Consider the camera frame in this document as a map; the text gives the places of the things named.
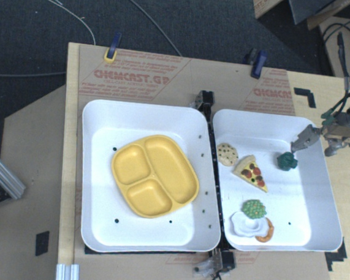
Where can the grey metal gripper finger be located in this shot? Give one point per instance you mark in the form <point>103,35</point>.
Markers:
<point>305,139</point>
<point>334,148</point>

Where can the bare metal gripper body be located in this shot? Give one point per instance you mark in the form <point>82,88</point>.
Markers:
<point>342,132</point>

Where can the dark green broccoli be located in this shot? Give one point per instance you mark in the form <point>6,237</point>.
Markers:
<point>286,162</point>

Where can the yellow pizza slice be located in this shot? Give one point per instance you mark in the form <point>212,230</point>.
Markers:
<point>252,173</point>

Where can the white plastic tray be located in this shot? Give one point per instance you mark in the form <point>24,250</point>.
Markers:
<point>297,209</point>
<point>102,191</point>

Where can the beige chocolate chip biscuit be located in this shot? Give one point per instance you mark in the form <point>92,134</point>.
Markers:
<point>226,154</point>

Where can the green peas heap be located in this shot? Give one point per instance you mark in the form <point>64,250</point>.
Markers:
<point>254,208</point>

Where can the thin black and white rod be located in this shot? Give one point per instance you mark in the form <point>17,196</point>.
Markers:
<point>217,180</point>

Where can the brown pretzel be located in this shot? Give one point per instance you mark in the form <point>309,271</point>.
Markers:
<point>269,233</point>

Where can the white fried egg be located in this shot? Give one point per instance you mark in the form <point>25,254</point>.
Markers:
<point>243,226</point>

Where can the brown cardboard board red print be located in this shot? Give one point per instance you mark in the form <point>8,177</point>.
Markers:
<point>174,84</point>

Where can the yellow divided plate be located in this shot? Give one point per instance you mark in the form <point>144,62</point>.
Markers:
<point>159,171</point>

